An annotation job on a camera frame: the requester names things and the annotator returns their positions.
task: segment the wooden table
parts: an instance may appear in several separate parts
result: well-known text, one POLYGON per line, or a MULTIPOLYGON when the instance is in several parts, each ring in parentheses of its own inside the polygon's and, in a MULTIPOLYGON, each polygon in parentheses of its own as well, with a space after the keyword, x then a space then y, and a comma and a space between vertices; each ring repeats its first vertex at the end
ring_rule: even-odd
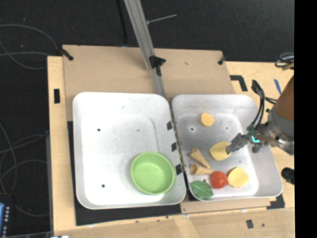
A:
MULTIPOLYGON (((173 237, 173 238, 223 238, 223 237, 295 237, 295 193, 294 185, 283 180, 285 208, 270 209, 249 204, 246 207, 220 207, 215 211, 178 214, 152 218, 119 220, 87 226, 76 226, 74 195, 71 177, 65 81, 63 57, 48 57, 48 82, 50 106, 50 137, 52 164, 53 231, 57 236, 70 237, 173 237), (59 90, 60 102, 54 103, 54 93, 59 90)), ((242 91, 238 81, 231 81, 236 94, 250 96, 259 104, 260 100, 251 90, 256 79, 271 98, 278 98, 274 79, 283 89, 294 72, 282 71, 271 62, 225 62, 229 75, 242 76, 249 91, 242 91)), ((294 157, 279 148, 272 148, 279 171, 284 167, 294 168, 294 157)))

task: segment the green leaf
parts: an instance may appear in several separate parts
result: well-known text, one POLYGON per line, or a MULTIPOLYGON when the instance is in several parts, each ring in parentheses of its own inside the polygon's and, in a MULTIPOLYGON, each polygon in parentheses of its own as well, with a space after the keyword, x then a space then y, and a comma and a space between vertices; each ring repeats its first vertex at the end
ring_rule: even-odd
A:
POLYGON ((200 199, 209 199, 213 196, 211 186, 200 180, 190 182, 189 185, 193 188, 194 194, 200 199))

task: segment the yellow potato slice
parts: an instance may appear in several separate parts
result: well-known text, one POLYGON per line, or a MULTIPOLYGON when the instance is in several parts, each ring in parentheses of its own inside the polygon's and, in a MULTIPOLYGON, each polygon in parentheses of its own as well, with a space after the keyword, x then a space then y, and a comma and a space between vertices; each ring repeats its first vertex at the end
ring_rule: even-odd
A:
POLYGON ((201 121, 204 126, 212 126, 215 119, 208 113, 202 113, 201 121))
POLYGON ((248 183, 250 177, 242 167, 236 167, 230 171, 228 182, 232 187, 241 187, 248 183))
POLYGON ((221 141, 213 145, 209 149, 211 156, 217 161, 222 161, 227 159, 231 155, 231 153, 227 154, 226 152, 226 146, 228 145, 230 145, 230 143, 227 141, 221 141))

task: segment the brown cone-shaped toy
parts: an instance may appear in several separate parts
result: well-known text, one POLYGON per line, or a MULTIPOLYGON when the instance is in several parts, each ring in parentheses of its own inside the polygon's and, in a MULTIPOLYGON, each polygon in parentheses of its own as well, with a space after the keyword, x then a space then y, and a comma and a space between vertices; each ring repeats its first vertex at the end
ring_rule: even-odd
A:
POLYGON ((192 164, 190 166, 190 173, 192 175, 211 175, 213 173, 213 170, 205 168, 201 165, 192 164))
POLYGON ((194 148, 190 153, 189 156, 197 161, 199 164, 203 165, 204 167, 211 169, 210 164, 204 158, 201 151, 198 148, 194 148))

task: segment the robotic hand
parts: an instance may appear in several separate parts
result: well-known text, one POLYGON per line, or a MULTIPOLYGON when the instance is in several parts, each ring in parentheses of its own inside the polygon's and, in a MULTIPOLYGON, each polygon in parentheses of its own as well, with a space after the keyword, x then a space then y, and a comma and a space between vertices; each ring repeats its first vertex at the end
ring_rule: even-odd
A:
MULTIPOLYGON (((283 70, 294 69, 294 54, 281 54, 275 66, 283 70)), ((289 155, 294 155, 294 76, 289 80, 278 100, 265 97, 263 89, 255 80, 252 82, 252 90, 261 98, 258 114, 248 126, 247 135, 239 133, 226 147, 227 154, 252 143, 254 153, 270 145, 279 147, 289 155), (261 124, 265 101, 274 105, 269 111, 267 122, 261 124)))

